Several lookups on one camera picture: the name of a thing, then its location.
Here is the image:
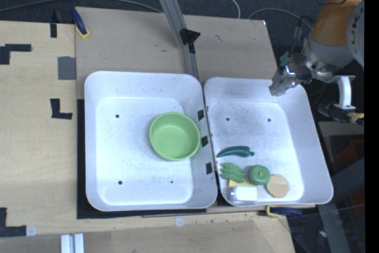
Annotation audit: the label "light green bowl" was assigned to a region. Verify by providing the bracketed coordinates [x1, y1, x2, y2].
[149, 111, 202, 162]

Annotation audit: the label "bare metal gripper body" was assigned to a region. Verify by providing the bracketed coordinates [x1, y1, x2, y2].
[277, 50, 341, 85]

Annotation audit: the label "green pea pods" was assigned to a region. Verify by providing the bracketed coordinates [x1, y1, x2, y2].
[219, 162, 246, 184]

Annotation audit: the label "white plastic tray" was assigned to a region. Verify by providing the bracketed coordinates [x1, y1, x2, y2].
[203, 76, 335, 208]
[84, 70, 219, 212]

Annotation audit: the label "dark green chili pepper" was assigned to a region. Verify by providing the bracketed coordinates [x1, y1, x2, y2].
[216, 145, 256, 158]

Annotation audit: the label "brown cardboard board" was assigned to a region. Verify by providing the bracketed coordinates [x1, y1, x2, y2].
[75, 7, 316, 217]

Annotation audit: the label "black cylinder on white bracket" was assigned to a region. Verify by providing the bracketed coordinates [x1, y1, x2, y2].
[318, 75, 365, 125]

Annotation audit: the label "clear plastic bottle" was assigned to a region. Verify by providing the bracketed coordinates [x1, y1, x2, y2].
[226, 185, 259, 206]

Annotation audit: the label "yellow flat slice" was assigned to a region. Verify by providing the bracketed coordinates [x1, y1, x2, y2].
[228, 179, 260, 188]

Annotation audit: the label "tan round biscuit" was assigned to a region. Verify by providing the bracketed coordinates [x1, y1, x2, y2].
[265, 174, 290, 199]

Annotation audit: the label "green doughnut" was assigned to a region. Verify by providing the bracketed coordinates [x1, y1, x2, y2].
[248, 164, 271, 187]

